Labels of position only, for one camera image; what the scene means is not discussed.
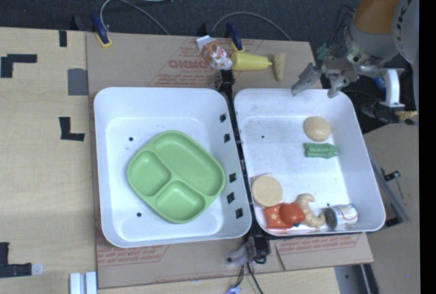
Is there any white plastic tray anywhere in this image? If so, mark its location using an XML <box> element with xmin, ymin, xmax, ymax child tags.
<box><xmin>93</xmin><ymin>86</ymin><xmax>253</xmax><ymax>249</ymax></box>
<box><xmin>232</xmin><ymin>87</ymin><xmax>387</xmax><ymax>237</ymax></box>

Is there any black block with thin wires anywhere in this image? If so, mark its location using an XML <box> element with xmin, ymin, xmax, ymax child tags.
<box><xmin>251</xmin><ymin>235</ymin><xmax>272</xmax><ymax>263</ymax></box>
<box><xmin>215</xmin><ymin>68</ymin><xmax>236</xmax><ymax>93</ymax></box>

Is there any green bottle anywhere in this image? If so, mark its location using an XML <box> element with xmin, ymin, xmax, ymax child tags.
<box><xmin>302</xmin><ymin>142</ymin><xmax>339</xmax><ymax>160</ymax></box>

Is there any black cylinder on white bracket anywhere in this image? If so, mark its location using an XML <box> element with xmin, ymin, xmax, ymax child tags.
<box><xmin>360</xmin><ymin>68</ymin><xmax>407</xmax><ymax>120</ymax></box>

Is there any tan round biscuit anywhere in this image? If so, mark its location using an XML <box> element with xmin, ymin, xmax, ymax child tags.
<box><xmin>251</xmin><ymin>176</ymin><xmax>283</xmax><ymax>208</ymax></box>

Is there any orange carton with yellow star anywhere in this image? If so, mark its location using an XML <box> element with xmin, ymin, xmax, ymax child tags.
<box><xmin>262</xmin><ymin>203</ymin><xmax>287</xmax><ymax>232</ymax></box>

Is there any brown cardboard board red print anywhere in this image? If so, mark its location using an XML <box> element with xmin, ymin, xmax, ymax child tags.
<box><xmin>84</xmin><ymin>32</ymin><xmax>375</xmax><ymax>289</ymax></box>

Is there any red rounded toy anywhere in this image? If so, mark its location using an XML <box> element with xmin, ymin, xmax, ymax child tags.
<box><xmin>279</xmin><ymin>201</ymin><xmax>306</xmax><ymax>229</ymax></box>

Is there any beige round bun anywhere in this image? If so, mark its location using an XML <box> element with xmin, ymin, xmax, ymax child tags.
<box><xmin>302</xmin><ymin>116</ymin><xmax>332</xmax><ymax>143</ymax></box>

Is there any beige croissant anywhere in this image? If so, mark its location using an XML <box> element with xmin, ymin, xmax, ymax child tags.
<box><xmin>295</xmin><ymin>193</ymin><xmax>326</xmax><ymax>229</ymax></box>

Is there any yellow squeeze bottle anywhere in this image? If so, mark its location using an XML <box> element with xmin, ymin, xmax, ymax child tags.
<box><xmin>230</xmin><ymin>51</ymin><xmax>274</xmax><ymax>72</ymax></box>

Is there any tan bread piece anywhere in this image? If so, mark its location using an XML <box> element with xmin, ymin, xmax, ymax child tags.
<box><xmin>272</xmin><ymin>52</ymin><xmax>287</xmax><ymax>82</ymax></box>

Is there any white can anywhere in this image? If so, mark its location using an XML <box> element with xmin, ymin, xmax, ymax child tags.
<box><xmin>324</xmin><ymin>203</ymin><xmax>359</xmax><ymax>230</ymax></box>

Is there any green divided plate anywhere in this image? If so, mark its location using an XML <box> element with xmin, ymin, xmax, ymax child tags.
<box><xmin>126</xmin><ymin>129</ymin><xmax>227</xmax><ymax>225</ymax></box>

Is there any thin black and white rod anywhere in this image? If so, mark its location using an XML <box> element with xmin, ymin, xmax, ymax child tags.
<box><xmin>221</xmin><ymin>69</ymin><xmax>270</xmax><ymax>268</ymax></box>

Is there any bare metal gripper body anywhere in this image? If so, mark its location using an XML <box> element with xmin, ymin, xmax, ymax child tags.
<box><xmin>319</xmin><ymin>43</ymin><xmax>386</xmax><ymax>83</ymax></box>

